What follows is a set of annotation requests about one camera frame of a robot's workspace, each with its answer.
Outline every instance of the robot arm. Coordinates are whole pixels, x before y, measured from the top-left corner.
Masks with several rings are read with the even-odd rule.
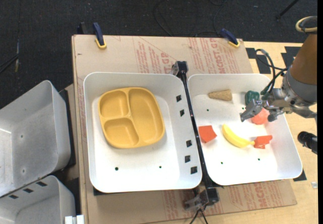
[[[276,120],[277,116],[283,113],[296,113],[304,118],[315,118],[317,126],[317,113],[312,112],[309,108],[317,103],[317,28],[311,28],[308,31],[309,29],[302,27],[304,20],[309,18],[304,18],[296,24],[296,29],[307,33],[308,37],[297,53],[293,64],[287,69],[281,87],[269,88],[269,83],[261,92],[263,95],[261,100],[252,100],[247,105],[245,112],[240,114],[242,122],[265,108],[270,112],[269,122]],[[276,74],[273,80],[281,73],[283,71]],[[314,147],[310,144],[316,144],[316,149],[312,148],[312,151],[317,154],[316,136],[302,132],[299,134],[298,140],[309,148]]]

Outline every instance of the yellow plate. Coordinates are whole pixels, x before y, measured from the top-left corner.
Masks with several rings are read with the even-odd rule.
[[[104,93],[98,102],[107,142],[116,148],[137,148],[159,141],[165,125],[155,96],[147,89],[130,87]]]

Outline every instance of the white tray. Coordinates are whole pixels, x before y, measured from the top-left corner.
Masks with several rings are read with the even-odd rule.
[[[165,135],[157,143],[131,149],[107,143],[97,103],[105,92],[125,87],[146,88],[156,97],[165,123]],[[170,74],[91,73],[84,80],[84,101],[90,180],[97,190],[113,193],[199,185],[199,154],[179,78]]]
[[[62,224],[75,216],[73,194],[54,176],[0,198],[1,224]]]
[[[302,163],[285,115],[264,125],[250,119],[241,122],[244,95],[248,90],[261,92],[270,79],[261,74],[198,74],[188,80],[188,89],[197,126],[212,125],[218,135],[202,143],[207,172],[219,185],[235,185],[262,181],[291,179],[300,176]],[[230,89],[232,101],[211,99],[213,91]],[[254,140],[256,136],[272,135],[265,149],[252,145],[238,148],[222,135],[222,124],[228,124],[237,135]]]
[[[66,104],[49,81],[0,110],[0,197],[64,168],[70,157]]]

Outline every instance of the banana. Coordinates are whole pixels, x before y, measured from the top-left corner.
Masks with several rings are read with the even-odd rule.
[[[246,139],[243,139],[236,135],[232,130],[229,128],[227,125],[222,125],[222,132],[224,137],[229,141],[231,144],[239,147],[239,148],[244,148],[248,145],[254,145],[254,141],[248,141]]]

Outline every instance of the black floor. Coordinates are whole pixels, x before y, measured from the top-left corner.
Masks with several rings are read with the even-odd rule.
[[[105,35],[217,37],[226,28],[245,41],[303,42],[298,20],[317,16],[317,0],[0,0],[0,108],[42,80],[73,82],[71,36],[80,22]],[[17,54],[4,71],[6,61]]]

